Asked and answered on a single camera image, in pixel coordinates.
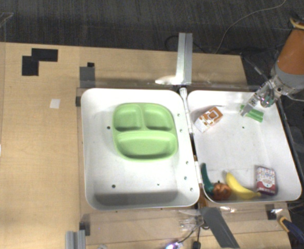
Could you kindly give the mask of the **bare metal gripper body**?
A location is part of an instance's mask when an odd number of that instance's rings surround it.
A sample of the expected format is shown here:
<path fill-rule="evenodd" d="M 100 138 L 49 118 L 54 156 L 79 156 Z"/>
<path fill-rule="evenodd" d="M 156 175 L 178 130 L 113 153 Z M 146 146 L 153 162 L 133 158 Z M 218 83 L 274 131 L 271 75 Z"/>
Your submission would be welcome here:
<path fill-rule="evenodd" d="M 283 94 L 284 85 L 280 78 L 275 75 L 266 81 L 252 96 L 252 106 L 258 103 L 262 107 L 271 107 Z"/>

